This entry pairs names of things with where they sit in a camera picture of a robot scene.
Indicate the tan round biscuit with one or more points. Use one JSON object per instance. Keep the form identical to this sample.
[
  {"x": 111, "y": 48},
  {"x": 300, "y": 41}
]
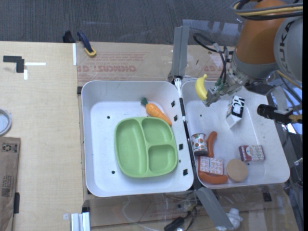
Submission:
[{"x": 237, "y": 170}]

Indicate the crumpled white paper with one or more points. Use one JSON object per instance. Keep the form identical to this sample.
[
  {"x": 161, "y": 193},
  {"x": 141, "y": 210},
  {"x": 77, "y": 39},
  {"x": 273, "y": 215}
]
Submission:
[{"x": 234, "y": 218}]

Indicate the orange and white packet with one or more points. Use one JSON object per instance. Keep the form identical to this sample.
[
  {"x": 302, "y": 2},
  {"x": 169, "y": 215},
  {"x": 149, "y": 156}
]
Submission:
[{"x": 211, "y": 165}]

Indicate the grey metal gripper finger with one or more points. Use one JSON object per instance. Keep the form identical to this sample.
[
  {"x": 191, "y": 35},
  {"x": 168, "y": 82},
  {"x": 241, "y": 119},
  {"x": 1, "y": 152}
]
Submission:
[{"x": 211, "y": 98}]

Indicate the red and white carton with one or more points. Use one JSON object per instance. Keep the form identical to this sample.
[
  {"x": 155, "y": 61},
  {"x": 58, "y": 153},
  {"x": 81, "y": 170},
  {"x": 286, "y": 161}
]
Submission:
[{"x": 251, "y": 153}]

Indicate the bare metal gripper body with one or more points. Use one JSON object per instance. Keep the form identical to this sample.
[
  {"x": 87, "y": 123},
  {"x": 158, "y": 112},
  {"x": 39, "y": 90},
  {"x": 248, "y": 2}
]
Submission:
[{"x": 234, "y": 82}]

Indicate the white can with orange print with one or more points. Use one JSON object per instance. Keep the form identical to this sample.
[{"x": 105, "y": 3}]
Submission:
[{"x": 199, "y": 143}]

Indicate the black cylinder on white bracket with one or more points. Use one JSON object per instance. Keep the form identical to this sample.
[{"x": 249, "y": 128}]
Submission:
[{"x": 269, "y": 112}]

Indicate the orange carrot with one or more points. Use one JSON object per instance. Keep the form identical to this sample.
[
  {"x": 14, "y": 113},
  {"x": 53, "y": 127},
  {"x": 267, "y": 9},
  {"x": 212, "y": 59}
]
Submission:
[{"x": 155, "y": 111}]

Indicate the orange sausage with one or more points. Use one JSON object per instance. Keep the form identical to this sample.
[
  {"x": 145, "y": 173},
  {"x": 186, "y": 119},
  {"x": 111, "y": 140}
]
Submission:
[
  {"x": 211, "y": 141},
  {"x": 214, "y": 179}
]

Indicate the brown cardboard board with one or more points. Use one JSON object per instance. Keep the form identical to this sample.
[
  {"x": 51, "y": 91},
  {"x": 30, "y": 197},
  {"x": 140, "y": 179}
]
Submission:
[{"x": 115, "y": 66}]

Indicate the green divided plate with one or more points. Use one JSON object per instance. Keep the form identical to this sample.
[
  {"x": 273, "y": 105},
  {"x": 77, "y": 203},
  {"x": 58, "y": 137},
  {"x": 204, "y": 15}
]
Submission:
[{"x": 130, "y": 145}]

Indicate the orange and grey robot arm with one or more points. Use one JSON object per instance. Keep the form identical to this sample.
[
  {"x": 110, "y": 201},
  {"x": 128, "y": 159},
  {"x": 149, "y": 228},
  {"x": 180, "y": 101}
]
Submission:
[{"x": 257, "y": 40}]

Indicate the brown paper envelope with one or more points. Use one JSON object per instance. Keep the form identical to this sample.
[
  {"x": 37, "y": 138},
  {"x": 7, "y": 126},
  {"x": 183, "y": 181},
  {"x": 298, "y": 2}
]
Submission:
[{"x": 8, "y": 177}]

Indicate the black and white milk carton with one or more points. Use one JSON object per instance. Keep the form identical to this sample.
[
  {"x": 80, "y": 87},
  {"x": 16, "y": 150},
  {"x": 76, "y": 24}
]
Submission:
[{"x": 236, "y": 108}]

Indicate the yellow banana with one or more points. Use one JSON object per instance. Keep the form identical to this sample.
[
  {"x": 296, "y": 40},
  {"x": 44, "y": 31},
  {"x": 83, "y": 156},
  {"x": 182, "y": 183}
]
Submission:
[{"x": 201, "y": 88}]

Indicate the white plastic tray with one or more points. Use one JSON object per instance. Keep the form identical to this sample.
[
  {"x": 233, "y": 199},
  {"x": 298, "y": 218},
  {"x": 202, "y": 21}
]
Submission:
[
  {"x": 260, "y": 133},
  {"x": 101, "y": 138}
]

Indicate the white tape roll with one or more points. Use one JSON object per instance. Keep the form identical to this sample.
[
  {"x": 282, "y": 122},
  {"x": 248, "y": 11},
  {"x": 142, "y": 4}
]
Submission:
[{"x": 9, "y": 123}]

